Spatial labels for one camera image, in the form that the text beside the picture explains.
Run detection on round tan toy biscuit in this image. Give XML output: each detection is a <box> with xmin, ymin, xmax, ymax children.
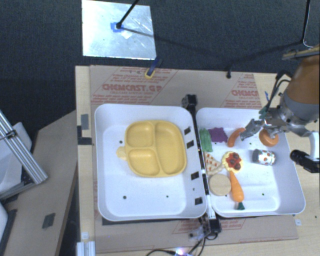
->
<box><xmin>208</xmin><ymin>173</ymin><xmax>232</xmax><ymax>197</ymax></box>

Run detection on black block with thin wires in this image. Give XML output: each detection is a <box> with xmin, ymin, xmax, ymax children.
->
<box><xmin>181</xmin><ymin>93</ymin><xmax>199</xmax><ymax>110</ymax></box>
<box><xmin>198</xmin><ymin>216</ymin><xmax>223</xmax><ymax>236</ymax></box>

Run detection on yellow tart with red berries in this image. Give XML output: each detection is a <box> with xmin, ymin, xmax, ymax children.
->
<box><xmin>221</xmin><ymin>150</ymin><xmax>244</xmax><ymax>174</ymax></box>

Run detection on green toy broccoli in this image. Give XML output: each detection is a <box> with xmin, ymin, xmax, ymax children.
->
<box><xmin>198</xmin><ymin>128</ymin><xmax>214</xmax><ymax>153</ymax></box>

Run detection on toy pizza slice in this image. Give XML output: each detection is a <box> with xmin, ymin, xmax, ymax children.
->
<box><xmin>203</xmin><ymin>150</ymin><xmax>223</xmax><ymax>176</ymax></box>

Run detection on orange toy sausage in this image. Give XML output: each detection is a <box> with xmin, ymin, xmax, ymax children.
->
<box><xmin>226</xmin><ymin>127</ymin><xmax>247</xmax><ymax>148</ymax></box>

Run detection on black cylinder on white bracket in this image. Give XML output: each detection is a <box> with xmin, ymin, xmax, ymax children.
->
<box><xmin>289</xmin><ymin>130</ymin><xmax>320</xmax><ymax>174</ymax></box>

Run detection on orange toy carrot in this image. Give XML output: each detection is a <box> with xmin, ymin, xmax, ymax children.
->
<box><xmin>229</xmin><ymin>170</ymin><xmax>246</xmax><ymax>211</ymax></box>

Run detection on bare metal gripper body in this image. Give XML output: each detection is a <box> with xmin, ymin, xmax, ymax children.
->
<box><xmin>261</xmin><ymin>107</ymin><xmax>310</xmax><ymax>137</ymax></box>

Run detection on purple toy grapes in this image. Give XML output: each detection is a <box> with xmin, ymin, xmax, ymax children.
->
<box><xmin>207</xmin><ymin>127</ymin><xmax>229</xmax><ymax>144</ymax></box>

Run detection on brown cardboard board red print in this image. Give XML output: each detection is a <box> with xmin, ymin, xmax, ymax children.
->
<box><xmin>88</xmin><ymin>65</ymin><xmax>300</xmax><ymax>254</ymax></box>

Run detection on orange toy doughnut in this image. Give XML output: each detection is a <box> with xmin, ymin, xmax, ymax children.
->
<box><xmin>258</xmin><ymin>126</ymin><xmax>280</xmax><ymax>148</ymax></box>

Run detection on yellow divided plate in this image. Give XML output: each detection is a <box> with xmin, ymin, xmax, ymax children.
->
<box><xmin>116</xmin><ymin>120</ymin><xmax>188</xmax><ymax>179</ymax></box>

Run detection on white plastic tray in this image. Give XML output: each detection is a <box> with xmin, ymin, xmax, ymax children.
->
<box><xmin>93</xmin><ymin>103</ymin><xmax>208</xmax><ymax>222</ymax></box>
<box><xmin>195</xmin><ymin>107</ymin><xmax>307</xmax><ymax>218</ymax></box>

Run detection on small can with strawberry print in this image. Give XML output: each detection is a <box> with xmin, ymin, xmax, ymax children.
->
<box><xmin>251</xmin><ymin>148</ymin><xmax>276</xmax><ymax>166</ymax></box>

